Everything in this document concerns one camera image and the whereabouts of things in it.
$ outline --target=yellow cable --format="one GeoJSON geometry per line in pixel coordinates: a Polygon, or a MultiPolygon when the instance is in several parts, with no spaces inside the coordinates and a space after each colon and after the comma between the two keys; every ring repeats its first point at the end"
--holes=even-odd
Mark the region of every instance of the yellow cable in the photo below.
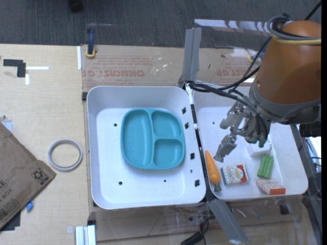
{"type": "Polygon", "coordinates": [[[274,39],[278,43],[283,43],[283,44],[291,44],[291,45],[319,45],[321,44],[321,39],[316,39],[316,40],[286,40],[279,38],[278,36],[274,34],[270,34],[272,39],[274,39]]]}

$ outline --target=carrot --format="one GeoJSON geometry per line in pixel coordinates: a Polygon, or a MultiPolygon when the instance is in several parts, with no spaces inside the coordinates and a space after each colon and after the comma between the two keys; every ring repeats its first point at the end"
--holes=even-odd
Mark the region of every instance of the carrot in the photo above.
{"type": "Polygon", "coordinates": [[[204,152],[204,156],[205,156],[206,168],[209,175],[209,181],[212,184],[216,184],[220,181],[219,170],[215,164],[215,161],[213,160],[212,156],[207,150],[204,152]]]}

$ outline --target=white tray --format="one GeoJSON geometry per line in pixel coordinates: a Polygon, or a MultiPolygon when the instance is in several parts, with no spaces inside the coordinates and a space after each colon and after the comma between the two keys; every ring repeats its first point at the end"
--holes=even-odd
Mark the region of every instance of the white tray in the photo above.
{"type": "Polygon", "coordinates": [[[194,204],[205,183],[190,101],[178,87],[99,86],[87,95],[91,193],[103,209],[194,204]],[[121,124],[134,108],[157,108],[175,114],[183,125],[185,157],[167,170],[130,166],[121,152],[121,124]]]}
{"type": "MultiPolygon", "coordinates": [[[[248,95],[249,87],[239,87],[238,90],[248,95]]],[[[193,93],[193,99],[203,151],[208,150],[214,156],[223,137],[230,133],[229,128],[226,130],[220,128],[220,122],[227,118],[227,113],[235,101],[198,91],[193,93]]],[[[286,188],[285,195],[304,193],[308,188],[308,178],[290,126],[272,124],[268,141],[272,145],[268,154],[274,157],[271,178],[286,188]]],[[[221,180],[222,190],[214,192],[214,185],[211,184],[212,192],[216,197],[227,201],[267,197],[268,195],[256,186],[261,155],[256,157],[249,155],[247,146],[250,144],[244,137],[238,136],[236,144],[237,147],[224,157],[224,162],[216,161],[216,165],[220,170],[222,166],[245,164],[250,181],[225,186],[221,180]]]]}

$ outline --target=small box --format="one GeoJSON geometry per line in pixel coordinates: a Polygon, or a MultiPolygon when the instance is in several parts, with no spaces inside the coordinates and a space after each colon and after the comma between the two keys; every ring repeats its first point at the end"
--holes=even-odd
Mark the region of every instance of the small box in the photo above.
{"type": "Polygon", "coordinates": [[[225,166],[220,169],[225,185],[249,181],[245,165],[225,166]]]}
{"type": "Polygon", "coordinates": [[[272,179],[257,180],[256,185],[269,195],[279,195],[286,193],[286,189],[278,182],[272,179]]]}

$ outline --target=transparent plastic sheet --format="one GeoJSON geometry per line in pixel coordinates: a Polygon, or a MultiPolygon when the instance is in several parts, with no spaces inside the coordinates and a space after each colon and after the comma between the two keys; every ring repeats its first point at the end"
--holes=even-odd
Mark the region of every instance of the transparent plastic sheet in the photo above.
{"type": "MultiPolygon", "coordinates": [[[[265,23],[220,21],[218,24],[195,20],[194,27],[202,29],[197,81],[225,86],[260,65],[264,50],[248,69],[269,36],[265,23]]],[[[122,25],[88,24],[87,28],[95,30],[96,56],[92,59],[85,56],[89,39],[86,36],[81,47],[83,92],[99,85],[179,86],[184,44],[165,40],[167,34],[170,39],[175,36],[169,27],[159,31],[152,27],[130,30],[122,25]]],[[[312,211],[317,202],[310,202],[312,199],[316,202],[315,196],[304,194],[228,202],[228,205],[250,244],[321,244],[312,211]]],[[[198,232],[200,224],[210,216],[203,203],[193,207],[150,207],[144,214],[130,209],[120,213],[104,211],[91,197],[90,211],[89,220],[104,228],[97,230],[98,244],[181,244],[198,232]]],[[[217,220],[207,222],[205,243],[201,240],[198,244],[231,244],[217,220]]]]}

